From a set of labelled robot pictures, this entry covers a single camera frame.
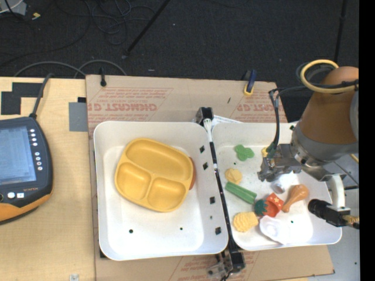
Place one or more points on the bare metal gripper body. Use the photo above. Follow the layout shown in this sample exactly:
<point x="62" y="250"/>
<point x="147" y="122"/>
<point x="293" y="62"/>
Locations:
<point x="285" y="159"/>

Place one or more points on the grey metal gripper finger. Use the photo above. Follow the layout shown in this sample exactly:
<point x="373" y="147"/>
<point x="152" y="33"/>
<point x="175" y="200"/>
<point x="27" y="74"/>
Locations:
<point x="263" y="175"/>
<point x="282" y="176"/>

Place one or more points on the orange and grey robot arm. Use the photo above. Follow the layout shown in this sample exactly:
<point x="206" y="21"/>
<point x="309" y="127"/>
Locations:
<point x="328" y="119"/>

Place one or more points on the small white and grey can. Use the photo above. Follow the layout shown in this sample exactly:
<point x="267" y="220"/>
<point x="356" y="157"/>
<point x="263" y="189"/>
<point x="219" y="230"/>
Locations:
<point x="279" y="187"/>

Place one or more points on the brown toy chicken drumstick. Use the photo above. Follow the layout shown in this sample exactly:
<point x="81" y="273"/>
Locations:
<point x="296" y="196"/>

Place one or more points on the green toy celery stick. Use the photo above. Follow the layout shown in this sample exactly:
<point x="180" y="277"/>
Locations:
<point x="240" y="192"/>

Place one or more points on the yellow toy biscuit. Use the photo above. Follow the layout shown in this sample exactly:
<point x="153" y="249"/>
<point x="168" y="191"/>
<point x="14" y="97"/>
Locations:
<point x="233" y="176"/>

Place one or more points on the green toy broccoli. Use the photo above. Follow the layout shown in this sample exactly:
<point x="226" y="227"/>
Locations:
<point x="243" y="152"/>

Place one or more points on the red toy strawberry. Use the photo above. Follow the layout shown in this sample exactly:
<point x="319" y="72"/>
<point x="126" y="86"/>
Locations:
<point x="260" y="208"/>

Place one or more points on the thin black and white rod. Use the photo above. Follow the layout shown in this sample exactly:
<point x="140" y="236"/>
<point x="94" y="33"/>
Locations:
<point x="218" y="174"/>

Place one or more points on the yellow toy corn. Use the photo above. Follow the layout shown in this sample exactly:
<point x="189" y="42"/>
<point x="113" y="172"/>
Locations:
<point x="244" y="222"/>

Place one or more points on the white toy fried egg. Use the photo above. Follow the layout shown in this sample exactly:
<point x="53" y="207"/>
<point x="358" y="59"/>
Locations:
<point x="274" y="230"/>

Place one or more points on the white plastic tray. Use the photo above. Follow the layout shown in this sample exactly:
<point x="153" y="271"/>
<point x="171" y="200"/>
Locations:
<point x="307" y="230"/>
<point x="158" y="233"/>

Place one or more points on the brown cardboard board red print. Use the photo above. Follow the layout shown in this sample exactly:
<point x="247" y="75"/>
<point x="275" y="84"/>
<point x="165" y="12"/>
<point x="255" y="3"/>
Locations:
<point x="181" y="101"/>

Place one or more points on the yellow divided plate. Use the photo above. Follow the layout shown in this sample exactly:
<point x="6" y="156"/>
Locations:
<point x="152" y="171"/>

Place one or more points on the black cylinder on white bracket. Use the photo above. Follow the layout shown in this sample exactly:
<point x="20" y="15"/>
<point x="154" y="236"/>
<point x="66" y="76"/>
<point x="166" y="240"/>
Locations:
<point x="337" y="190"/>

